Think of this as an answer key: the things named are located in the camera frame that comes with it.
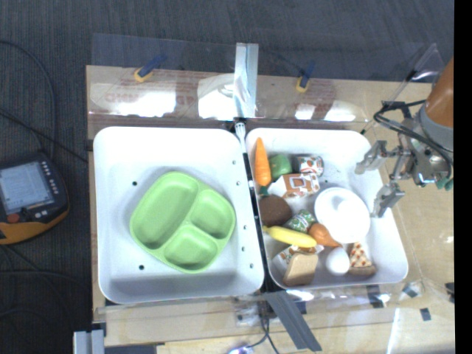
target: white bowl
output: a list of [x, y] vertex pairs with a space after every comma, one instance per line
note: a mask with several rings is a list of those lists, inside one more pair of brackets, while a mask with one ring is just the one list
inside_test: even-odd
[[354, 192], [343, 187], [320, 192], [314, 211], [317, 221], [341, 244], [360, 241], [369, 231], [369, 209]]

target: green plate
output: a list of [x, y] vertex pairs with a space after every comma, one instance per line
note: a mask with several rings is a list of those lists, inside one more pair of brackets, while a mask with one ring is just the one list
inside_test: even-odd
[[159, 177], [131, 220], [133, 239], [163, 263], [184, 273], [208, 268], [236, 224], [233, 206], [219, 192], [183, 173]]

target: blue clamp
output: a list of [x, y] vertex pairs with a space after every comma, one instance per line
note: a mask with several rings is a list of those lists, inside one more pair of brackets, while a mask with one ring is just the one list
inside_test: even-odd
[[314, 60], [310, 60], [308, 67], [306, 70], [302, 71], [302, 76], [300, 76], [296, 82], [295, 89], [300, 93], [305, 93], [308, 88], [308, 81], [310, 80], [311, 74], [315, 69], [315, 62]]
[[134, 72], [134, 78], [140, 83], [146, 81], [153, 74], [153, 69], [156, 69], [167, 59], [166, 55], [157, 55], [155, 58], [150, 60], [145, 66], [137, 69]]

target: brown object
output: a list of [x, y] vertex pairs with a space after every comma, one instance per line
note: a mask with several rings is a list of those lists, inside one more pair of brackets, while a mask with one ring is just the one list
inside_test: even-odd
[[321, 223], [313, 224], [308, 230], [308, 234], [316, 240], [316, 242], [323, 246], [342, 246], [331, 237], [330, 232]]
[[377, 271], [377, 268], [372, 264], [372, 261], [367, 258], [366, 252], [364, 251], [362, 244], [359, 242], [353, 244], [349, 260], [349, 274], [373, 275]]
[[426, 115], [438, 125], [454, 126], [454, 57], [426, 99]]
[[284, 284], [288, 287], [309, 285], [315, 277], [317, 263], [317, 254], [295, 253], [283, 277]]
[[292, 209], [284, 198], [276, 195], [262, 197], [259, 201], [260, 219], [267, 227], [281, 226], [292, 217]]

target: wooden table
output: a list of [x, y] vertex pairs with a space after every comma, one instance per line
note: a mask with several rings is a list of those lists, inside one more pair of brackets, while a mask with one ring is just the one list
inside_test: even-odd
[[[123, 80], [129, 80], [132, 71], [117, 67], [87, 67], [90, 141], [101, 128], [109, 125], [175, 124], [168, 119], [108, 114], [103, 106], [96, 104], [97, 99], [105, 98], [107, 92], [115, 93], [115, 98], [128, 99], [131, 103], [132, 97], [123, 97], [126, 94], [124, 91], [128, 90], [129, 96], [132, 96], [131, 92], [136, 92], [136, 89]], [[200, 125], [200, 122], [195, 121], [193, 88], [198, 80], [214, 75], [170, 72], [167, 74], [168, 80], [176, 75], [184, 81], [184, 87], [179, 92], [181, 95], [177, 97], [180, 98], [181, 107], [186, 109], [182, 110], [186, 113], [178, 118], [179, 125]], [[263, 103], [271, 102], [275, 114], [288, 114], [289, 117], [296, 104], [309, 104], [316, 99], [313, 94], [296, 95], [293, 89], [295, 82], [291, 77], [259, 76], [258, 96]], [[356, 122], [345, 127], [356, 130], [365, 126], [365, 119], [372, 117], [380, 108], [381, 100], [393, 95], [399, 86], [398, 83], [358, 80], [318, 80], [315, 85], [326, 92], [321, 104], [334, 98], [360, 108]], [[421, 100], [428, 96], [430, 90], [429, 84], [410, 83], [397, 100]], [[107, 98], [111, 100], [113, 96], [108, 94]], [[318, 123], [324, 127], [325, 122]], [[210, 127], [221, 126], [221, 122], [205, 124]], [[373, 125], [366, 137], [371, 142], [386, 139], [390, 147], [398, 145], [395, 133], [380, 126]], [[390, 163], [381, 169], [385, 182], [389, 170], [392, 170]], [[237, 318], [241, 311], [244, 312], [241, 308], [251, 307], [257, 296], [242, 298], [237, 302], [233, 299], [211, 299], [131, 306], [105, 305], [105, 297], [97, 279], [92, 152], [89, 154], [89, 183], [94, 320], [106, 323], [106, 347], [160, 344], [157, 346], [158, 353], [227, 353], [241, 344], [253, 344], [262, 337], [263, 331], [257, 321], [250, 323], [243, 320], [241, 324]], [[400, 187], [406, 191], [406, 196], [392, 211], [408, 257], [409, 274], [401, 284], [380, 286], [379, 294], [385, 301], [382, 308], [374, 308], [365, 288], [314, 293], [314, 300], [306, 304], [305, 321], [325, 353], [455, 350], [454, 304], [445, 288], [447, 282], [454, 282], [454, 194], [437, 190], [434, 185], [418, 188], [412, 180], [403, 181]], [[299, 352], [278, 319], [271, 321], [271, 337], [280, 353]], [[267, 340], [255, 350], [256, 353], [272, 353]]]

